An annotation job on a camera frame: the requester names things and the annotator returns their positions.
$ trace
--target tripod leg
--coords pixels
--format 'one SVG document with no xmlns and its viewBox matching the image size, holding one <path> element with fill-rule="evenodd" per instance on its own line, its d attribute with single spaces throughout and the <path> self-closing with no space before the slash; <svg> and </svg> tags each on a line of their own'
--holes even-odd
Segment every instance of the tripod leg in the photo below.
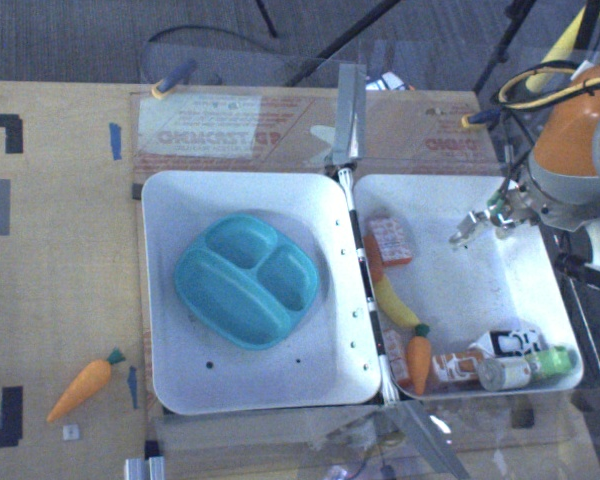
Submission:
<svg viewBox="0 0 600 480">
<path fill-rule="evenodd" d="M 285 87 L 295 87 L 302 80 L 311 76 L 324 62 L 327 61 L 331 56 L 338 52 L 343 46 L 351 42 L 361 32 L 373 25 L 382 16 L 388 13 L 402 0 L 382 0 L 373 9 L 371 9 L 366 15 L 360 18 L 354 25 L 346 30 L 340 37 L 333 41 L 324 50 L 314 56 L 313 59 L 309 59 L 300 68 L 300 71 L 296 73 L 293 78 L 287 80 L 284 84 Z"/>
<path fill-rule="evenodd" d="M 580 30 L 576 37 L 575 50 L 587 50 L 591 43 L 593 30 L 600 17 L 600 0 L 588 0 L 582 17 Z"/>
<path fill-rule="evenodd" d="M 256 5 L 258 6 L 258 10 L 260 11 L 260 14 L 262 14 L 262 19 L 264 19 L 264 22 L 267 24 L 267 28 L 269 29 L 269 34 L 271 35 L 271 37 L 278 37 L 278 32 L 276 31 L 275 27 L 273 26 L 273 22 L 271 21 L 271 18 L 269 17 L 269 13 L 267 12 L 267 8 L 264 5 L 264 2 L 262 0 L 255 0 L 256 1 Z"/>
<path fill-rule="evenodd" d="M 491 73 L 495 69 L 495 67 L 507 60 L 507 50 L 511 41 L 518 33 L 518 30 L 524 23 L 525 18 L 531 11 L 531 8 L 536 3 L 537 0 L 514 0 L 513 3 L 507 8 L 506 15 L 511 18 L 511 23 L 507 27 L 507 30 L 502 35 L 498 46 L 496 46 L 489 62 L 487 63 L 487 67 L 480 75 L 480 78 L 473 86 L 473 92 L 478 95 L 480 91 L 484 88 L 487 80 L 491 76 Z"/>
</svg>

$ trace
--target wooden board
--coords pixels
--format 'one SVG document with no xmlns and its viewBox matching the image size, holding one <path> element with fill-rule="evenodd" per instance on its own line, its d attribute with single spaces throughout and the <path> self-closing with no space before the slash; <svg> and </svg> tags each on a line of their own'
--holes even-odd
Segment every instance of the wooden board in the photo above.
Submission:
<svg viewBox="0 0 600 480">
<path fill-rule="evenodd" d="M 131 198 L 132 86 L 0 83 L 0 114 L 23 120 L 24 152 L 5 154 L 9 234 L 0 236 L 0 388 L 22 386 L 23 437 L 0 448 L 0 479 L 120 478 L 144 453 L 136 202 Z M 109 124 L 121 128 L 114 160 Z M 110 383 L 66 417 L 45 418 L 73 377 L 119 347 Z M 63 441 L 63 425 L 81 438 Z"/>
</svg>

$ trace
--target small white cube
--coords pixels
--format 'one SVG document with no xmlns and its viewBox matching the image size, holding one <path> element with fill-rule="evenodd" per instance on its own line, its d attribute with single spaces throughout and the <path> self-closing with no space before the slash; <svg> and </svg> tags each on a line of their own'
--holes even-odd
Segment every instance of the small white cube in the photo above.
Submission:
<svg viewBox="0 0 600 480">
<path fill-rule="evenodd" d="M 80 427 L 75 423 L 62 427 L 62 439 L 65 441 L 75 441 L 80 439 Z"/>
</svg>

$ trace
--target white label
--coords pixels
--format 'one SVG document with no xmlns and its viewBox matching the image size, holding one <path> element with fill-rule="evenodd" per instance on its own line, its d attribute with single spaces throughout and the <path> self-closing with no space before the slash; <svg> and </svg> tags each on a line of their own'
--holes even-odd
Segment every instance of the white label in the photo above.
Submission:
<svg viewBox="0 0 600 480">
<path fill-rule="evenodd" d="M 156 155 L 252 158 L 261 99 L 197 93 L 144 99 L 138 149 Z"/>
</svg>

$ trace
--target white tray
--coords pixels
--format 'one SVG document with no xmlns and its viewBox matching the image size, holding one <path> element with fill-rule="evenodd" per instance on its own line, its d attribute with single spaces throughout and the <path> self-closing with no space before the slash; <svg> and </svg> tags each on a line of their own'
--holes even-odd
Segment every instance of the white tray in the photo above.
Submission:
<svg viewBox="0 0 600 480">
<path fill-rule="evenodd" d="M 142 192 L 153 381 L 177 414 L 360 404 L 380 387 L 371 320 L 344 193 L 316 174 L 165 171 Z M 175 264 L 217 219 L 251 213 L 291 238 L 319 269 L 313 306 L 291 335 L 245 350 L 178 298 Z"/>
<path fill-rule="evenodd" d="M 569 375 L 523 391 L 572 389 L 582 379 L 582 357 L 540 230 L 523 225 L 499 240 L 491 228 L 466 249 L 448 244 L 467 212 L 483 210 L 501 183 L 482 176 L 370 175 L 356 183 L 354 197 L 363 234 L 368 219 L 381 215 L 395 217 L 405 229 L 414 259 L 385 272 L 401 300 L 431 326 L 434 354 L 461 352 L 489 330 L 530 326 L 548 345 L 571 350 L 576 365 Z M 473 384 L 420 398 L 492 395 Z"/>
</svg>

